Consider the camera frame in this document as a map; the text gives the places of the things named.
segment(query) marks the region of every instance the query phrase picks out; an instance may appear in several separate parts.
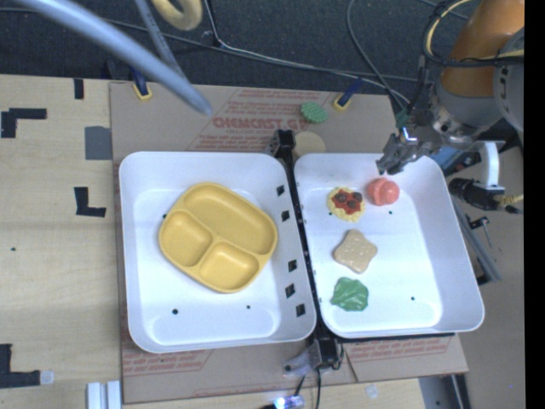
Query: wooden surface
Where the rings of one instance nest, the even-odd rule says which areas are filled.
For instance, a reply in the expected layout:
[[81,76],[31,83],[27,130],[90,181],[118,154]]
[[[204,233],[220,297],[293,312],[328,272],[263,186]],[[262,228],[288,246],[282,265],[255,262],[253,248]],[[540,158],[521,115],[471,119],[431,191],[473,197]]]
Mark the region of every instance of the wooden surface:
[[[108,82],[0,76],[0,110],[45,107],[0,139],[0,343],[14,372],[51,370],[54,383],[0,389],[0,408],[85,408],[85,386],[119,380],[112,162],[86,160],[84,129],[110,127]],[[77,216],[74,187],[104,218]],[[314,402],[316,389],[304,389]],[[134,409],[257,408],[275,393],[132,405]],[[417,379],[324,387],[320,407],[423,408]]]

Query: toy bread slice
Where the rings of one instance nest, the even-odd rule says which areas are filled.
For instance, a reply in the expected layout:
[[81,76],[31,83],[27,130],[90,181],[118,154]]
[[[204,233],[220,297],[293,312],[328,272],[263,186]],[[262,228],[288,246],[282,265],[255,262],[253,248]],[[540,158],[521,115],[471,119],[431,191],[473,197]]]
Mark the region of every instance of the toy bread slice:
[[378,249],[359,230],[352,229],[333,252],[337,262],[349,267],[354,273],[363,273]]

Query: cardboard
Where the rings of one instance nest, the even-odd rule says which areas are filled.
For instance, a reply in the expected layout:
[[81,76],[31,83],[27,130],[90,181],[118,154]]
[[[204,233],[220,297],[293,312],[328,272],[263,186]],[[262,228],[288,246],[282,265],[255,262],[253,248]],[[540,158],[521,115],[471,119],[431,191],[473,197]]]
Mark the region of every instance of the cardboard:
[[[123,401],[294,389],[300,378],[285,376],[281,365],[304,350],[305,341],[175,354],[147,353],[132,342],[127,328],[118,168],[124,157],[138,151],[263,152],[276,129],[313,132],[330,153],[380,153],[395,131],[389,100],[385,95],[354,95],[351,106],[337,112],[331,103],[339,93],[200,86],[214,110],[207,118],[160,85],[150,87],[152,98],[140,101],[131,83],[110,84]],[[328,119],[308,123],[300,113],[306,101],[318,103]],[[467,371],[457,335],[349,343],[344,349],[341,368],[326,372],[323,385]]]

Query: tray hole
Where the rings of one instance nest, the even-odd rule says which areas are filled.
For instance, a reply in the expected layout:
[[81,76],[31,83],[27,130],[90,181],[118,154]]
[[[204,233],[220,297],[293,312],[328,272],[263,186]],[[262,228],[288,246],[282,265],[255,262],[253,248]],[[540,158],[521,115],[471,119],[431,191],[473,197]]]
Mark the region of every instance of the tray hole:
[[295,294],[295,285],[291,284],[290,286],[286,286],[286,298],[290,298]]
[[304,315],[305,314],[305,305],[303,303],[301,304],[298,304],[297,306],[295,306],[295,313],[297,314],[298,317],[300,317],[301,315]]

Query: beige round object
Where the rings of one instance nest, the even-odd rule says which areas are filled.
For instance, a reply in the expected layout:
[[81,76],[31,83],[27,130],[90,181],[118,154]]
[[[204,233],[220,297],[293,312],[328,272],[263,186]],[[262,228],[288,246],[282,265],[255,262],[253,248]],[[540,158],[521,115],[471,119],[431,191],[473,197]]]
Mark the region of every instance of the beige round object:
[[313,132],[299,132],[295,135],[294,155],[300,158],[307,153],[325,152],[325,143],[322,138]]

